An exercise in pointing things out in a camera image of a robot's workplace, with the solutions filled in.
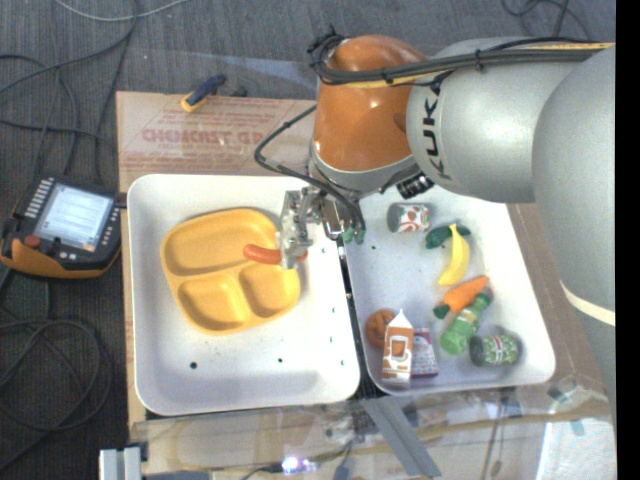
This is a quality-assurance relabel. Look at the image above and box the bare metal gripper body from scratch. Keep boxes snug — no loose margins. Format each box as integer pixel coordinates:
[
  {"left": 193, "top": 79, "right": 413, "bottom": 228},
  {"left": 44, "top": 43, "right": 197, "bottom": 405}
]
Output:
[{"left": 279, "top": 185, "right": 352, "bottom": 241}]

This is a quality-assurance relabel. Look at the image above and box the orange sausage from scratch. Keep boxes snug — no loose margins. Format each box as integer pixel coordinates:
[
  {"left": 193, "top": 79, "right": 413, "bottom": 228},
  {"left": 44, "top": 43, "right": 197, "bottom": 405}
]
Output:
[{"left": 242, "top": 243, "right": 309, "bottom": 266}]

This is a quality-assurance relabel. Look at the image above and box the yellow divided plate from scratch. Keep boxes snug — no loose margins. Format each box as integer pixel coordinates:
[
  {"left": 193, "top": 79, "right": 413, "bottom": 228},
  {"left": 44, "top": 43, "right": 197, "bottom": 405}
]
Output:
[{"left": 159, "top": 207, "right": 303, "bottom": 337}]

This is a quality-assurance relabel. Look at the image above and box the white plastic tray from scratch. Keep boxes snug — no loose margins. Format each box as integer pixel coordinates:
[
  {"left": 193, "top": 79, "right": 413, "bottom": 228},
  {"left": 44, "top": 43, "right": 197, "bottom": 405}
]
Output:
[
  {"left": 341, "top": 187, "right": 558, "bottom": 397},
  {"left": 126, "top": 173, "right": 362, "bottom": 417}
]

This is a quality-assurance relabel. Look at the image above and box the orange and white can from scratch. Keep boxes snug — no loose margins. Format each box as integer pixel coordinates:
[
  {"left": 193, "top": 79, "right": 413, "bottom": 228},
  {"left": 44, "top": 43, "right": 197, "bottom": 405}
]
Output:
[{"left": 386, "top": 202, "right": 432, "bottom": 234}]

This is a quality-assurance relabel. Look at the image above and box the brown biscuit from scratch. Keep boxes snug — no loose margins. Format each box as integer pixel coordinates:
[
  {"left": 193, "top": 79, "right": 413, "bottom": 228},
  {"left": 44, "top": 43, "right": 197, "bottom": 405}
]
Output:
[{"left": 364, "top": 308, "right": 398, "bottom": 349}]

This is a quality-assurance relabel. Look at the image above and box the brown cardboard board red print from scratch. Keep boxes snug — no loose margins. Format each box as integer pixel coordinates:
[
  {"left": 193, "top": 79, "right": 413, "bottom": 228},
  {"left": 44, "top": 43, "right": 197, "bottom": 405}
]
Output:
[{"left": 115, "top": 91, "right": 612, "bottom": 475}]

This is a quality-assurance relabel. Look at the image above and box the dark green broccoli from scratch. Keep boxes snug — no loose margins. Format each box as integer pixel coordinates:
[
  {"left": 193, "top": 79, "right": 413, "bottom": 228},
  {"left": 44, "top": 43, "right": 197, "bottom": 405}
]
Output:
[{"left": 425, "top": 224, "right": 472, "bottom": 250}]

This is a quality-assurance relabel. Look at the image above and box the orange and white carton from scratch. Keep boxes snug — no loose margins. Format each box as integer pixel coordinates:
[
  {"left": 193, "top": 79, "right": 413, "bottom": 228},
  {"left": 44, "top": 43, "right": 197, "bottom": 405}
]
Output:
[{"left": 380, "top": 308, "right": 416, "bottom": 385}]

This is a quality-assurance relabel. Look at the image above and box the yellow banana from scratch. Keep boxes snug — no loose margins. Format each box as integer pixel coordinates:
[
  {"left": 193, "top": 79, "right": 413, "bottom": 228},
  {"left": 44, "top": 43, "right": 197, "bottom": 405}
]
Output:
[{"left": 437, "top": 223, "right": 472, "bottom": 287}]

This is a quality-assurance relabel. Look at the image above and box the orange carrot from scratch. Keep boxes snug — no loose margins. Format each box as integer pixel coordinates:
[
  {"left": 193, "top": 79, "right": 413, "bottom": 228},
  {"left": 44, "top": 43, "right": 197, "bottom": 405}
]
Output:
[{"left": 432, "top": 274, "right": 490, "bottom": 320}]

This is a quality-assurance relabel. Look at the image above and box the green plastic bottle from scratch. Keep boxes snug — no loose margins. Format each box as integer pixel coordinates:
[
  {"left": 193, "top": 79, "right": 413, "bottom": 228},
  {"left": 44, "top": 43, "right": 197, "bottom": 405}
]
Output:
[{"left": 439, "top": 292, "right": 493, "bottom": 356}]

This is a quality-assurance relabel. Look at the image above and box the green can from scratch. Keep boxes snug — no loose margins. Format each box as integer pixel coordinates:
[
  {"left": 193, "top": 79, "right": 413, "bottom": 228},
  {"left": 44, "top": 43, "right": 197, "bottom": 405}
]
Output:
[{"left": 468, "top": 333, "right": 522, "bottom": 368}]

